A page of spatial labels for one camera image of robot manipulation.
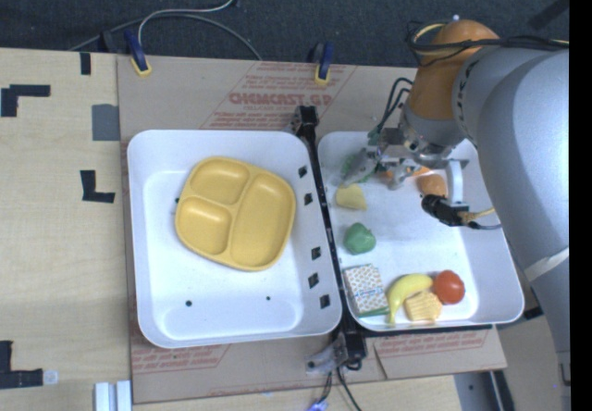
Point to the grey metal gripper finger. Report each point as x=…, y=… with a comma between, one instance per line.
x=360, y=168
x=398, y=175

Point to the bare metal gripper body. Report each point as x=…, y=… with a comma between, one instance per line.
x=407, y=150

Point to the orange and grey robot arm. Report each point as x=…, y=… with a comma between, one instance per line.
x=518, y=131

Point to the pale yellow toy fruit slice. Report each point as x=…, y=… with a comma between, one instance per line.
x=350, y=198

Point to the orange toy bread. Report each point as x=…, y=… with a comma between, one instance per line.
x=433, y=185

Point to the white plastic tray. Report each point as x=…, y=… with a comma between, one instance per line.
x=222, y=307
x=416, y=242

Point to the green toy pepper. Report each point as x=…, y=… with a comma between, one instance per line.
x=360, y=239

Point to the thin black rod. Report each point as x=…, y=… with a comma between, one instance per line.
x=329, y=233

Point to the yellow banana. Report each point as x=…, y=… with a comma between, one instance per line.
x=403, y=288

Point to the white carton with orange print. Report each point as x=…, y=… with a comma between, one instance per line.
x=365, y=289

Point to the red tomato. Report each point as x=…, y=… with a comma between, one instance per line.
x=448, y=286

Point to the yellow divided plate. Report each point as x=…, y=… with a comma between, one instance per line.
x=236, y=212

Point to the yellow ridged biscuit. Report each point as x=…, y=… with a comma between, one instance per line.
x=423, y=306

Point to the brown cardboard board red print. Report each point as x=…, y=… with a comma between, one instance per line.
x=185, y=94

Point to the black cylinder on white bracket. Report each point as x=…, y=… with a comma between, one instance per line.
x=443, y=210

